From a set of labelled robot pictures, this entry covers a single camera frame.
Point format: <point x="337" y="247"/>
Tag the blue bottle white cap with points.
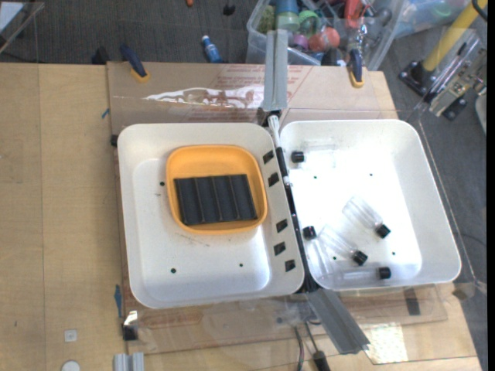
<point x="210" y="48"/>

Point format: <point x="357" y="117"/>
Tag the clear plastic bottle black cap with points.
<point x="309" y="232"/>
<point x="340" y="242"/>
<point x="384" y="273"/>
<point x="363" y="213"/>
<point x="297" y="156"/>

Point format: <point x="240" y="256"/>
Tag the white plastic tray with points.
<point x="386" y="157"/>
<point x="201" y="269"/>

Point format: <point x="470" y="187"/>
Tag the orange plastic bowl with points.
<point x="210" y="160"/>

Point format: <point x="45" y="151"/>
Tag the black ribbed tray insert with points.
<point x="214" y="199"/>

